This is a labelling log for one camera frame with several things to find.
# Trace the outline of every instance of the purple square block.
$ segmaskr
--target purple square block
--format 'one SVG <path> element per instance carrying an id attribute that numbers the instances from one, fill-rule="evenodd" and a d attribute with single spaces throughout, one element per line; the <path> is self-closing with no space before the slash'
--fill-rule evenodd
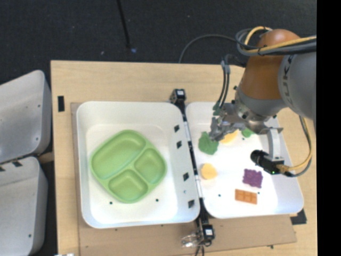
<path id="1" fill-rule="evenodd" d="M 255 170 L 244 169 L 243 183 L 249 184 L 252 187 L 261 188 L 262 187 L 262 172 Z"/>

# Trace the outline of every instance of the green plate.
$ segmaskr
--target green plate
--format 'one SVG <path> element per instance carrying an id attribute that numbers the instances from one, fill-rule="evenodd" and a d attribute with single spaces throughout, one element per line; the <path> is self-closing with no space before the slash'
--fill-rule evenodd
<path id="1" fill-rule="evenodd" d="M 124 130 L 96 148 L 90 156 L 90 169 L 114 198 L 135 203 L 162 181 L 167 164 L 142 134 Z"/>

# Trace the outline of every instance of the wooden table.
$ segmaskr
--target wooden table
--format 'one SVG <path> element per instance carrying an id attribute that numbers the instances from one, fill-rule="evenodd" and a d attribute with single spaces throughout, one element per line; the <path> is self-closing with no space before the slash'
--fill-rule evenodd
<path id="1" fill-rule="evenodd" d="M 239 84 L 243 69 L 231 67 L 230 88 Z M 179 234 L 192 227 L 165 225 L 97 230 L 80 217 L 77 207 L 71 104 L 85 101 L 167 101 L 173 89 L 185 89 L 187 102 L 216 101 L 222 87 L 220 65 L 175 63 L 125 63 L 52 61 L 53 143 L 55 162 L 58 253 L 75 255 L 179 255 L 194 249 L 180 248 Z M 234 98 L 230 90 L 227 101 Z M 284 127 L 293 164 L 301 163 L 308 145 L 299 118 L 288 108 L 278 119 Z M 304 196 L 307 224 L 291 225 L 289 215 L 248 219 L 212 219 L 217 231 L 205 254 L 223 255 L 317 255 L 316 138 L 310 169 L 298 181 Z"/>

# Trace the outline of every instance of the black floor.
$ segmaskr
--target black floor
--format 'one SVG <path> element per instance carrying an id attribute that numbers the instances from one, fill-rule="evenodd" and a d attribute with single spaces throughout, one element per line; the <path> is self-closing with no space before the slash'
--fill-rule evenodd
<path id="1" fill-rule="evenodd" d="M 316 34 L 317 0 L 0 0 L 0 84 L 41 69 L 50 83 L 51 60 L 178 63 L 191 40 L 208 34 L 234 37 L 245 28 L 284 28 Z M 219 64 L 239 55 L 235 42 L 206 37 L 193 43 L 183 63 Z M 53 255 L 55 205 L 53 164 L 46 241 L 37 255 Z"/>

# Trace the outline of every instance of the yellow round object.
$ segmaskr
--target yellow round object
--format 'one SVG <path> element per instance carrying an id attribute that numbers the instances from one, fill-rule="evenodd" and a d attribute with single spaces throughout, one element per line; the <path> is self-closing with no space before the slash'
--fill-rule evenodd
<path id="1" fill-rule="evenodd" d="M 201 167 L 201 176 L 204 179 L 213 179 L 218 175 L 216 169 L 210 163 L 205 163 Z"/>
<path id="2" fill-rule="evenodd" d="M 233 133 L 229 133 L 226 136 L 224 136 L 224 138 L 220 141 L 223 144 L 227 144 L 230 143 L 233 139 L 236 138 L 237 134 L 238 134 L 238 129 L 235 130 Z"/>

